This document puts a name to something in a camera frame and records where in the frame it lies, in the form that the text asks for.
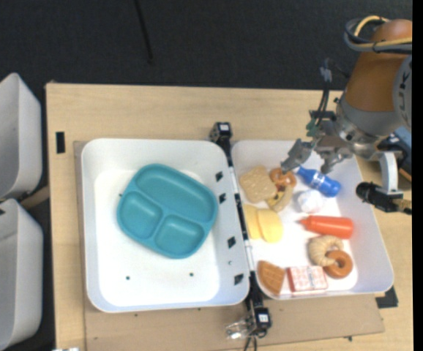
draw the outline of black carpet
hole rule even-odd
[[[0,81],[19,73],[43,107],[51,80],[320,89],[325,58],[353,68],[343,29],[367,15],[412,20],[413,0],[0,0]],[[47,202],[33,210],[47,236],[44,320],[12,351],[53,346],[48,214]]]

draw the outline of toy donut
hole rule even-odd
[[[294,176],[294,174],[290,170],[286,172],[286,174],[283,174],[281,167],[276,167],[275,169],[270,170],[270,179],[277,186],[295,187],[296,185],[296,177]]]
[[[324,266],[325,272],[332,278],[345,278],[353,269],[353,260],[350,255],[344,251],[334,250],[326,255],[335,260],[335,264]]]

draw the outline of blue plate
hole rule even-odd
[[[218,212],[213,192],[162,164],[142,167],[117,207],[117,222],[129,237],[168,257],[197,252]]]

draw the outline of white bin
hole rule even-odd
[[[12,73],[0,82],[0,350],[42,318],[42,229],[18,202],[41,175],[41,106]]]

